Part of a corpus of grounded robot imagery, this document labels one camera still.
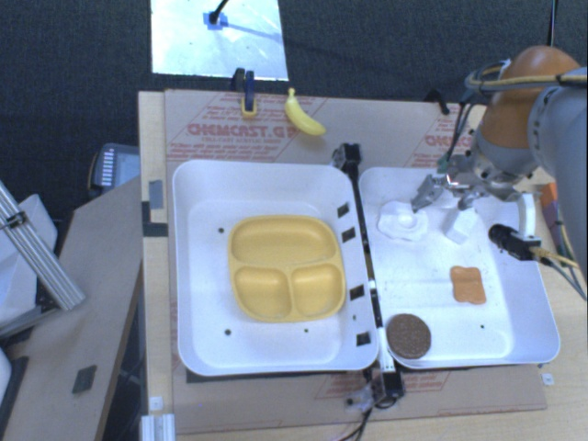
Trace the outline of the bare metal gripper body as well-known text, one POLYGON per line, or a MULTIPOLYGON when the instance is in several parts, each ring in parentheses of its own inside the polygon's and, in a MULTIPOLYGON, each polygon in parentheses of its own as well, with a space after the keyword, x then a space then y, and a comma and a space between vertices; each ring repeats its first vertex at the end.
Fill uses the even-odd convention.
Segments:
POLYGON ((510 175, 489 164, 457 162, 447 168, 447 187, 458 196, 460 190, 479 188, 486 191, 486 197, 499 200, 518 200, 521 193, 515 189, 520 177, 510 175))

